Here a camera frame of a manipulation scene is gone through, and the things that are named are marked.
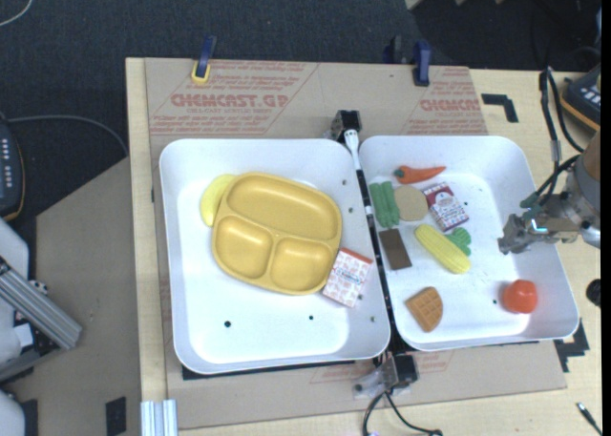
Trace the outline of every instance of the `orange carrot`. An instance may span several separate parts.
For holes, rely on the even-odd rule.
[[[433,166],[431,168],[412,168],[411,166],[402,165],[397,168],[393,172],[393,174],[396,176],[397,180],[399,180],[399,183],[408,184],[433,178],[435,175],[439,175],[445,169],[445,166]]]

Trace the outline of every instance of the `yellow corn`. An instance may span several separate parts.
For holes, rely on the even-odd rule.
[[[466,273],[471,268],[467,255],[429,224],[419,225],[414,233],[427,251],[451,272]]]

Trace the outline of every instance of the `white tray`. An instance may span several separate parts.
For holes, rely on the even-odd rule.
[[[374,258],[348,150],[328,139],[181,139],[161,153],[174,347],[201,374],[374,358],[390,339],[375,269],[349,308],[322,293],[294,297],[236,280],[215,262],[200,197],[218,175],[264,172],[328,194],[342,213],[340,246]]]
[[[515,143],[497,136],[375,136],[363,142],[359,155],[368,183],[390,179],[395,187],[399,183],[392,171],[398,165],[445,165],[441,175],[414,186],[424,190],[447,182],[470,217],[462,224],[473,239],[472,268],[464,275],[439,266],[413,235],[417,225],[434,224],[430,214],[397,226],[413,267],[393,271],[383,252],[397,330],[406,343],[434,351],[573,334],[579,314],[556,246],[534,244],[531,251],[507,256],[498,250],[507,217],[521,214],[519,203],[536,188]],[[500,292],[516,279],[537,285],[538,305],[532,314],[513,314],[501,305]],[[404,302],[430,285],[439,291],[444,312],[441,323],[426,333]]]

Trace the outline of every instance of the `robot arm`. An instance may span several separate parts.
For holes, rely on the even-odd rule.
[[[503,254],[521,253],[534,242],[573,242],[578,236],[600,249],[600,129],[587,149],[570,161],[560,194],[531,196],[527,211],[511,214],[498,248]]]

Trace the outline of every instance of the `tomato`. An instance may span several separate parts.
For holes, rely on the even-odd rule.
[[[537,307],[537,287],[529,280],[516,280],[505,287],[502,301],[507,310],[530,314]]]

